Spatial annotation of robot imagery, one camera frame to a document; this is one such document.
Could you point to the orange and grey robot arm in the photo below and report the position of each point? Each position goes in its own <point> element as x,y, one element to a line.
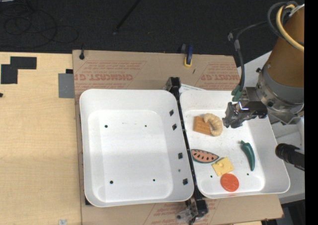
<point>288,52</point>

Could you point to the black cylinder on white bracket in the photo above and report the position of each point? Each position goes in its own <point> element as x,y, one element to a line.
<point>289,155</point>

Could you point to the white printed paper sheet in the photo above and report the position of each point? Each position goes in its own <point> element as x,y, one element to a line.
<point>191,88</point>

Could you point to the orange toy waffle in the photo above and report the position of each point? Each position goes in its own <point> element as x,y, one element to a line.
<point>200,126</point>

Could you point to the toy watermelon slice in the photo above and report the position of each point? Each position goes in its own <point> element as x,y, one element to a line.
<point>202,156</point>

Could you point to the brown cardboard board red print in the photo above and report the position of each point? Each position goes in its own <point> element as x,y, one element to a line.
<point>149,72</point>

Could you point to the thin black rod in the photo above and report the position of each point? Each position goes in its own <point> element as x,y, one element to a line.
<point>186,139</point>

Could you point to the yellow toy cheese slice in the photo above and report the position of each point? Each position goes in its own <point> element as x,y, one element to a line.
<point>222,167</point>

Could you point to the white plastic tray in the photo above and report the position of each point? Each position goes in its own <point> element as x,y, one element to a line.
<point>129,149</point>
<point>231,144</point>

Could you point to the beige toy croissant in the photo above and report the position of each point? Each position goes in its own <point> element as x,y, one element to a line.
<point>216,123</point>

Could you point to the orange toy orange slice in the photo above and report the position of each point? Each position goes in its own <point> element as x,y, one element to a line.
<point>229,182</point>

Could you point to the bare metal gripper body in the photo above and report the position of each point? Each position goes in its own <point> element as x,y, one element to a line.
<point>256,109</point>

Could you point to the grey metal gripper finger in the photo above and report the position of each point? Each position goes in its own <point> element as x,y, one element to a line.
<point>229,116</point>
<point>237,122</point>

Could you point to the green toy chili pepper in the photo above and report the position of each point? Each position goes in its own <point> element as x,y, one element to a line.
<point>249,154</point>

